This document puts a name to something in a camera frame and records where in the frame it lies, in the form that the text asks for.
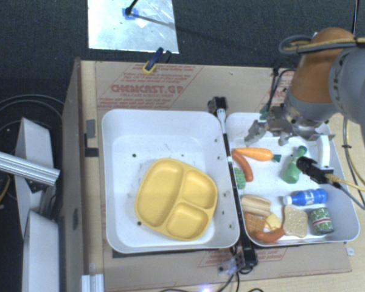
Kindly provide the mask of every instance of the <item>yellow plate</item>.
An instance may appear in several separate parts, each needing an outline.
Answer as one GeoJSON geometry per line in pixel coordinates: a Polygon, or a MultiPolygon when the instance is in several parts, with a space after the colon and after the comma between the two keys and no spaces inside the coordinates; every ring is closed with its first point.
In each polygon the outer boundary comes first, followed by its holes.
{"type": "Polygon", "coordinates": [[[218,201],[215,182],[178,160],[163,158],[147,170],[135,200],[144,225],[178,240],[191,241],[206,231],[218,201]]]}

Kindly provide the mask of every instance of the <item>water bottle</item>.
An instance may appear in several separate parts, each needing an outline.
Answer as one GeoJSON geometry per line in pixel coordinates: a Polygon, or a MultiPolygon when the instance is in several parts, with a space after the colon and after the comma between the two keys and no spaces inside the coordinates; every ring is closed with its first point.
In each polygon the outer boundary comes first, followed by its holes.
{"type": "Polygon", "coordinates": [[[295,155],[291,156],[291,161],[282,175],[282,179],[288,184],[294,184],[298,181],[301,171],[296,166],[296,161],[301,156],[304,156],[306,152],[307,148],[305,146],[299,146],[295,155]]]}
{"type": "Polygon", "coordinates": [[[323,188],[302,190],[301,192],[283,197],[285,205],[310,206],[311,204],[325,203],[326,201],[327,193],[323,188]]]}

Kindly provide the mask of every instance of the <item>toy carrot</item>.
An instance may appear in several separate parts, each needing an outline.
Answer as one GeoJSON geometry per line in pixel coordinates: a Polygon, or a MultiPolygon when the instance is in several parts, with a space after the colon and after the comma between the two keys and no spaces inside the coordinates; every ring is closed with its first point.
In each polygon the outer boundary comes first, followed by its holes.
{"type": "Polygon", "coordinates": [[[274,155],[271,150],[266,148],[258,148],[258,147],[240,147],[236,148],[235,151],[242,154],[243,156],[253,158],[259,161],[269,161],[275,159],[279,161],[280,155],[274,155]]]}

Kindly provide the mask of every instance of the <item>black carpet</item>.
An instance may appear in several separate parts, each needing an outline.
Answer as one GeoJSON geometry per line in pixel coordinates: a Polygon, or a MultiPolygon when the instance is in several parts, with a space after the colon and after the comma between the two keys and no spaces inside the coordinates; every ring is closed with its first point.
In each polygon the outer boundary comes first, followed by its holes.
{"type": "MultiPolygon", "coordinates": [[[[172,1],[180,54],[173,55],[171,63],[239,66],[294,66],[297,58],[282,57],[277,51],[279,42],[325,27],[350,30],[355,5],[355,0],[172,1]]],[[[87,12],[87,0],[0,0],[0,100],[38,93],[63,101],[75,57],[148,60],[150,54],[145,53],[88,49],[87,12]]],[[[365,36],[365,0],[360,0],[356,34],[365,36]]],[[[9,117],[21,115],[49,121],[53,127],[57,124],[54,115],[37,106],[23,105],[8,112],[0,126],[9,117]]],[[[5,131],[0,148],[10,150],[16,135],[15,127],[5,131]]],[[[6,196],[3,204],[0,292],[17,292],[21,290],[23,244],[16,201],[6,196]]]]}

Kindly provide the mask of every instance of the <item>green bottle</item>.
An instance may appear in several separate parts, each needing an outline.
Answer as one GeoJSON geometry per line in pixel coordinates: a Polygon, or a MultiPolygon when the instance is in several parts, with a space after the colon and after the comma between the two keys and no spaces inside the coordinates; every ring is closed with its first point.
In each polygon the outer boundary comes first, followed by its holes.
{"type": "Polygon", "coordinates": [[[294,184],[298,181],[301,171],[296,167],[296,161],[307,152],[306,146],[299,146],[295,155],[291,156],[291,161],[285,169],[282,179],[288,184],[294,184]]]}

